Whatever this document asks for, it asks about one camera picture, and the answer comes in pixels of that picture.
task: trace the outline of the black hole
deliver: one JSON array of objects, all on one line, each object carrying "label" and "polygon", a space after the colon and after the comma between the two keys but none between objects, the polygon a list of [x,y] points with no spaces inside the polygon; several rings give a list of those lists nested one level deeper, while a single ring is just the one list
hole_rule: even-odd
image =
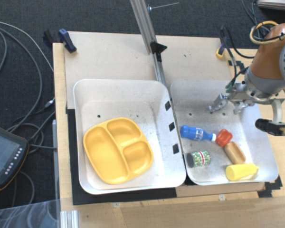
[{"label": "black hole", "polygon": [[173,145],[173,154],[176,154],[178,153],[180,150],[179,150],[179,145],[178,144],[175,144]]},{"label": "black hole", "polygon": [[165,107],[166,107],[166,111],[168,111],[171,107],[171,104],[169,101],[167,101],[167,103],[165,104]]},{"label": "black hole", "polygon": [[175,125],[174,125],[174,123],[171,123],[171,124],[169,124],[169,129],[170,129],[170,132],[173,130],[175,128]]}]

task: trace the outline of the yellow plate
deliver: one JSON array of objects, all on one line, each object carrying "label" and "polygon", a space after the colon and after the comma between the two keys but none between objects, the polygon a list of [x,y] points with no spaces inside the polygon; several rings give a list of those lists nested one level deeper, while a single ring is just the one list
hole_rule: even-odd
[{"label": "yellow plate", "polygon": [[94,170],[109,184],[126,182],[153,163],[153,152],[146,137],[128,118],[115,118],[90,128],[83,144]]}]

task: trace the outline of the black floor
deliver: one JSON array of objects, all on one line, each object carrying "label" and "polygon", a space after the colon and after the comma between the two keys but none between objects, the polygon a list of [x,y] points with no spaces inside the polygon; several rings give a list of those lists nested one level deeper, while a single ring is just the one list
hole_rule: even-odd
[{"label": "black floor", "polygon": [[[251,8],[254,0],[245,0]],[[151,7],[176,3],[153,9],[151,17],[157,35],[219,37],[225,25],[231,32],[237,48],[257,48],[249,39],[254,23],[246,14],[241,0],[146,0]],[[285,22],[285,11],[254,7],[257,21]],[[0,21],[21,28],[41,46],[52,63],[51,51],[43,43],[44,31],[52,33],[58,41],[58,30],[111,32],[139,34],[139,29],[129,0],[0,0]],[[34,110],[37,112],[54,97],[53,73],[33,42],[14,28],[0,24],[25,45],[36,60],[42,75],[42,95]],[[8,52],[0,72],[0,127],[8,129],[14,120],[26,115],[34,105],[39,93],[39,77],[32,59],[19,44],[6,35]],[[0,36],[0,63],[4,55],[4,43]],[[41,126],[54,111],[54,106],[27,119],[26,123]],[[43,145],[52,146],[52,119],[43,129]],[[16,134],[29,138],[34,128],[20,127]],[[33,202],[55,199],[54,164],[51,150],[37,150],[30,154],[22,168],[35,185]],[[13,203],[15,185],[12,182],[0,192],[0,209]],[[14,205],[27,204],[32,187],[28,179],[17,176]]]}]

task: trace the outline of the yellow cylinder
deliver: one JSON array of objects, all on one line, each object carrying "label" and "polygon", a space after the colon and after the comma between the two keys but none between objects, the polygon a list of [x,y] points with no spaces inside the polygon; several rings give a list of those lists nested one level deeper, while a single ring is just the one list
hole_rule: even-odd
[{"label": "yellow cylinder", "polygon": [[258,167],[253,164],[235,164],[226,168],[226,176],[228,180],[237,181],[249,175],[256,174]]}]

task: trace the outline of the black connector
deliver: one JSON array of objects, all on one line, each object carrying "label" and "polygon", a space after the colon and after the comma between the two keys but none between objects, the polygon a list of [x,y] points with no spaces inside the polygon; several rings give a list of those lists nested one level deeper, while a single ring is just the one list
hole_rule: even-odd
[{"label": "black connector", "polygon": [[256,128],[273,136],[285,136],[285,123],[274,123],[268,119],[257,119]]}]

